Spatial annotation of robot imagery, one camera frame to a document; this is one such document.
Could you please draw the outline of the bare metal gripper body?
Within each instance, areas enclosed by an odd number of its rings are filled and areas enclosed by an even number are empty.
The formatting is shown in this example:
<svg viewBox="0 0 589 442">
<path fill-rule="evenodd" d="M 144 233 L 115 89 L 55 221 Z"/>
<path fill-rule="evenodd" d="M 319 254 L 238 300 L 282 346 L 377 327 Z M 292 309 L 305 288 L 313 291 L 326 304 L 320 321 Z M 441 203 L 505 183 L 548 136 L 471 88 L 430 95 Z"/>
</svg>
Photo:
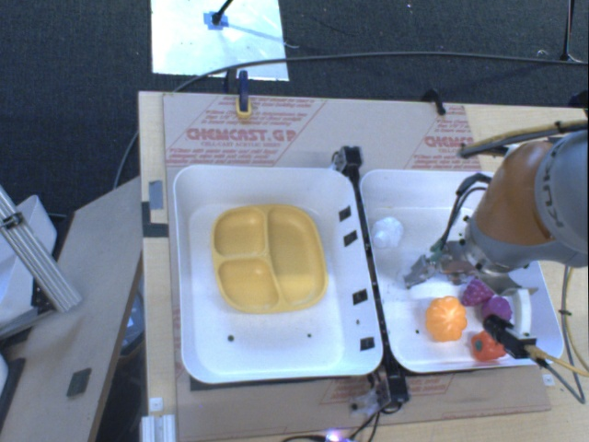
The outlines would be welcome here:
<svg viewBox="0 0 589 442">
<path fill-rule="evenodd" d="M 462 285 L 479 276 L 480 269 L 477 265 L 465 240 L 448 241 L 442 248 L 437 270 L 453 285 Z"/>
</svg>

